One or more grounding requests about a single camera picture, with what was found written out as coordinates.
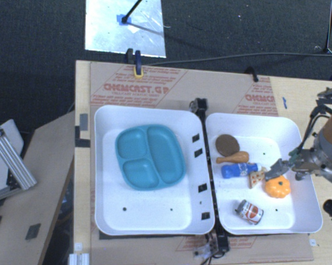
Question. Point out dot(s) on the white and orange can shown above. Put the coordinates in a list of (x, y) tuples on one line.
[(251, 212)]

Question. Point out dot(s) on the brown cardboard board red print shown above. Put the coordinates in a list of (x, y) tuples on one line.
[(162, 88)]

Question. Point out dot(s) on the pizza slice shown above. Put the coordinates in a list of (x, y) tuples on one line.
[(255, 179)]

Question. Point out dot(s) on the thin black rod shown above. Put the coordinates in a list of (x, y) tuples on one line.
[(208, 158)]

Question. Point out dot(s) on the blue divided plate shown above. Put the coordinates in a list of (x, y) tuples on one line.
[(151, 156)]

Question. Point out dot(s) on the brown round biscuit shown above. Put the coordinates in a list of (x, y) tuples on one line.
[(227, 145)]

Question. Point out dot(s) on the blue bottle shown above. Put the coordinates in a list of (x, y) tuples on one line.
[(235, 170)]

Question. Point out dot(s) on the white plastic tray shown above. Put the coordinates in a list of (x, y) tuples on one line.
[(277, 224), (151, 208)]

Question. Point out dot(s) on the tan chicken drumstick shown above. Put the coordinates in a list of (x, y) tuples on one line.
[(236, 157)]

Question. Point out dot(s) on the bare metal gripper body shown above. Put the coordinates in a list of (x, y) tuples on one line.
[(309, 160)]

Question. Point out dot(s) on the orange pumpkin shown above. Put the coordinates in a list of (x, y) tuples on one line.
[(278, 187)]

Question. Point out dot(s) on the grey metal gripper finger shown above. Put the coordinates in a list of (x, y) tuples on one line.
[(274, 170)]

